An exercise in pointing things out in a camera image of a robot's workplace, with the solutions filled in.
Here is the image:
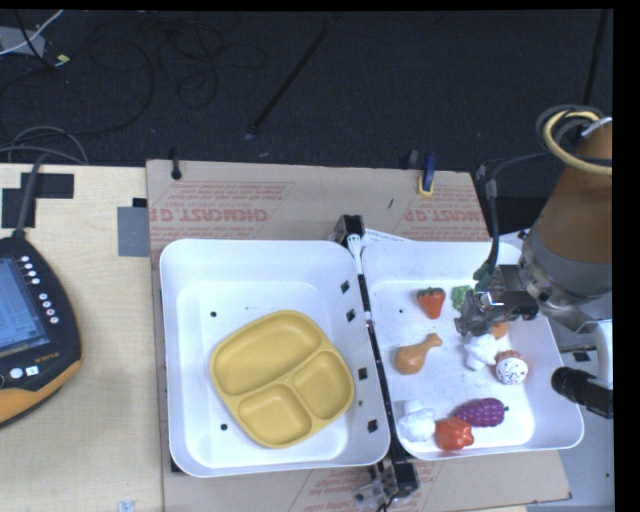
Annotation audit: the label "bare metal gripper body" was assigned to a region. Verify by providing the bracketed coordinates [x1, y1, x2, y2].
[488, 264, 613, 334]

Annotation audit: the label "green broccoli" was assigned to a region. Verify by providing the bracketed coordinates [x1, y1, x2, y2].
[450, 284, 476, 312]

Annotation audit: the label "white cauliflower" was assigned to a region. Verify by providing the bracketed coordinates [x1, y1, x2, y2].
[397, 399, 437, 444]
[462, 333, 500, 372]

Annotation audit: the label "orange carrot with green top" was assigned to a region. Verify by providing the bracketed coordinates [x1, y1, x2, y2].
[416, 286, 447, 321]

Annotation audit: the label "white cupcake with sprinkles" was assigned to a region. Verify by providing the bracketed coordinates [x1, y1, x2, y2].
[494, 349, 530, 387]

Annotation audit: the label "brown chicken drumstick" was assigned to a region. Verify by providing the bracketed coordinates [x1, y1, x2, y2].
[394, 332, 445, 377]

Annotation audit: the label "white plastic tray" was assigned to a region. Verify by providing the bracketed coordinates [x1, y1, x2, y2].
[360, 238, 586, 462]
[159, 237, 392, 479]

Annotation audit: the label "purple grapes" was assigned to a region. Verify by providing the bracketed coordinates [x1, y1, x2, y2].
[453, 397, 511, 429]

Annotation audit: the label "thin black and white rod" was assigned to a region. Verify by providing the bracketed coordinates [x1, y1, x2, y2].
[347, 233, 410, 472]

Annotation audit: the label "white printed paper slip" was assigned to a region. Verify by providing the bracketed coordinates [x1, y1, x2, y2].
[361, 227, 417, 247]

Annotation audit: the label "orange bell pepper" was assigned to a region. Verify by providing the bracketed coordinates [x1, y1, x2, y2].
[433, 417, 476, 452]

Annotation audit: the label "yellow divided plate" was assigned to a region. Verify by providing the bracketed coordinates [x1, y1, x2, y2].
[208, 309, 357, 450]

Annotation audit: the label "brown cardboard board, red print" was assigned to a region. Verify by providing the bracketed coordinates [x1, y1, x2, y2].
[145, 159, 573, 512]

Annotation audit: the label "black cylinder on white bracket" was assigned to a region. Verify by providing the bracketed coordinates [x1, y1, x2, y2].
[550, 319, 614, 420]

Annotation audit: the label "black block with thin wires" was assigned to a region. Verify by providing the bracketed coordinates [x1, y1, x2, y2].
[394, 461, 421, 497]
[335, 214, 365, 246]

